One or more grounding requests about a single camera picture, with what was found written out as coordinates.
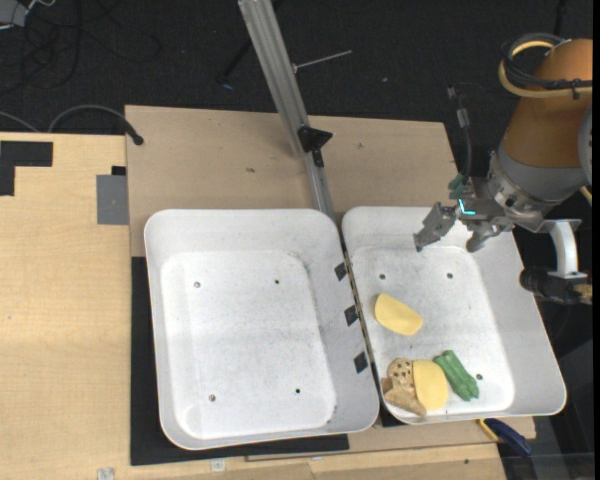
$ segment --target yellow sponge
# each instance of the yellow sponge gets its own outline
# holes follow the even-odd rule
[[[442,368],[428,359],[413,362],[413,383],[416,396],[428,411],[444,407],[449,399],[447,377]]]
[[[422,327],[422,317],[404,302],[381,293],[376,299],[376,319],[394,332],[411,336]]]

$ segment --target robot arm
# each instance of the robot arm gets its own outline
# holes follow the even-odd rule
[[[547,48],[533,75],[515,62],[515,56],[530,47]],[[547,220],[545,215],[574,192],[592,185],[593,41],[528,34],[506,45],[503,56],[500,81],[521,99],[492,154],[489,173],[486,178],[465,173],[451,182],[451,198],[458,205],[434,205],[423,229],[414,235],[416,249],[421,251],[442,238],[456,220],[472,232],[467,241],[470,252],[514,226],[549,233],[556,247],[557,268],[551,272],[526,269],[521,284],[556,302],[591,303],[587,276],[578,272],[573,231],[580,221]],[[460,125],[468,126],[468,119],[460,119]]]

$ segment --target yellow object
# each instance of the yellow object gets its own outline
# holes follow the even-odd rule
[[[484,422],[484,418],[480,418],[478,420],[478,425],[480,425],[480,428],[484,430],[484,433],[487,434],[491,439],[494,441],[500,441],[500,438],[494,434],[493,430],[487,427],[487,424]]]
[[[585,197],[591,206],[593,206],[593,194],[587,187],[580,187],[580,193]]]
[[[413,383],[420,403],[427,411],[444,407],[449,399],[449,385],[444,371],[433,361],[418,359],[413,362]]]
[[[422,317],[404,302],[381,293],[375,305],[376,319],[387,329],[411,336],[422,327]]]
[[[413,378],[413,361],[406,357],[394,359],[387,369],[387,378],[382,381],[384,399],[418,416],[427,414],[426,407],[416,396]]]

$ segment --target black floor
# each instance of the black floor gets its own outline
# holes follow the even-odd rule
[[[593,0],[566,0],[560,13],[559,1],[283,0],[277,17],[296,64],[352,50],[298,71],[309,114],[443,122],[461,166],[463,137],[447,97],[455,85],[467,96],[472,173],[483,175],[516,104],[499,86],[501,44],[525,33],[555,32],[556,26],[563,37],[593,38]],[[247,39],[237,0],[36,5],[24,28],[0,31],[0,112],[42,131],[64,110],[83,104],[117,112],[126,104],[274,112],[254,52],[232,67]],[[0,130],[24,129],[0,116]],[[54,127],[121,130],[116,117],[93,110],[68,114]],[[592,272],[590,207],[575,194],[555,212],[583,219],[581,269]],[[553,265],[551,242],[529,235],[516,232],[525,263]],[[592,343],[590,307],[542,303],[541,312],[561,362]],[[577,389],[578,403],[570,398],[552,426],[564,453],[591,453],[593,442],[583,436],[593,435],[593,383]],[[590,411],[583,411],[588,405]]]

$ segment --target blue object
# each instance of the blue object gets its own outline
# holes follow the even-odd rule
[[[531,456],[531,446],[525,437],[513,430],[509,425],[495,418],[485,418],[484,423],[495,435],[508,444],[518,456],[522,458]]]

